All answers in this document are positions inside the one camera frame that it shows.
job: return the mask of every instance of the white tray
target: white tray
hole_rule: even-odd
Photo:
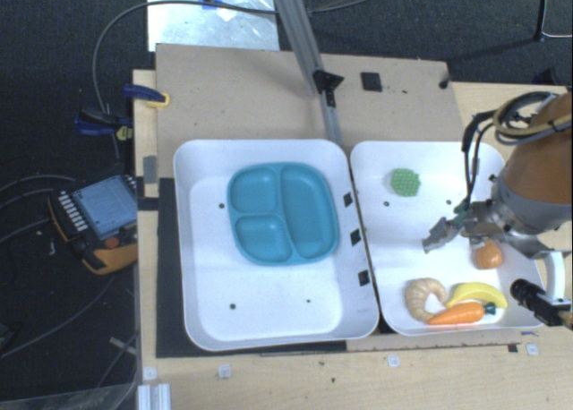
[[[227,185],[240,169],[298,162],[326,178],[338,215],[339,244],[328,258],[291,267],[248,261],[236,248]],[[323,140],[189,141],[175,154],[175,188],[184,323],[190,339],[210,351],[335,341],[368,336],[379,307],[369,277],[348,162]]]
[[[509,294],[511,283],[518,278],[543,287],[535,262],[513,248],[502,245],[505,261],[490,270],[474,265],[469,242],[461,236],[429,254],[423,252],[422,239],[440,217],[452,218],[452,210],[466,196],[459,143],[366,141],[353,149],[351,166],[382,315],[396,332],[414,336],[541,325]],[[497,175],[504,163],[495,149],[482,144],[479,166],[473,200],[484,201],[491,194],[492,183],[488,177]],[[420,175],[422,184],[415,197],[400,197],[388,188],[388,177],[396,168],[409,168]],[[438,279],[449,292],[458,283],[488,283],[506,296],[509,306],[476,324],[430,326],[410,316],[405,300],[408,283],[426,277]],[[444,307],[431,295],[426,309],[438,312]]]

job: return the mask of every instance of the toy carrot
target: toy carrot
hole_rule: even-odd
[[[495,314],[495,305],[488,303],[483,307],[478,302],[458,303],[428,320],[428,324],[441,326],[444,324],[468,324],[478,322],[485,313]]]

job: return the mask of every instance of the croissant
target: croissant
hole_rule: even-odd
[[[437,279],[420,278],[410,283],[406,290],[406,304],[413,318],[427,321],[434,316],[425,310],[426,300],[430,294],[435,294],[442,303],[448,300],[446,288]]]

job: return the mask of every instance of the blue plate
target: blue plate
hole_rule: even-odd
[[[337,214],[329,186],[308,165],[244,168],[229,182],[227,204],[236,246],[254,263],[319,261],[338,246]]]

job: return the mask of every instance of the device screen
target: device screen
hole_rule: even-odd
[[[119,175],[75,191],[72,197],[100,240],[115,235],[137,218],[133,193]]]

